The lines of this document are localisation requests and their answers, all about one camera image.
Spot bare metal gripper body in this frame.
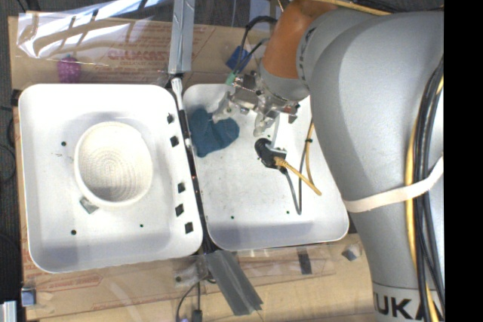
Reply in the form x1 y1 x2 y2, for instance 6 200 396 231
229 72 301 124

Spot black cylinder on white bracket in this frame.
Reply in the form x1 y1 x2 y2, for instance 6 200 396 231
254 113 290 170

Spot dark blue cloth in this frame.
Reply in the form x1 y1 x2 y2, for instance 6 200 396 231
188 107 241 158

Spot purple grapes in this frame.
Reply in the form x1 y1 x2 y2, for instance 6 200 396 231
56 55 82 84

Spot white plastic tray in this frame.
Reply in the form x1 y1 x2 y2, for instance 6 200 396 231
182 83 350 252
17 83 205 274

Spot blue block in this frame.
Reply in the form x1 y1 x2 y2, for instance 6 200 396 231
225 45 251 72

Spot white woven bowl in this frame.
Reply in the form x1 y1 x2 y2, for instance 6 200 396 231
73 121 154 210

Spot brown cardboard board red print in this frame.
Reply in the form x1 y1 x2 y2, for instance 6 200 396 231
7 11 375 322

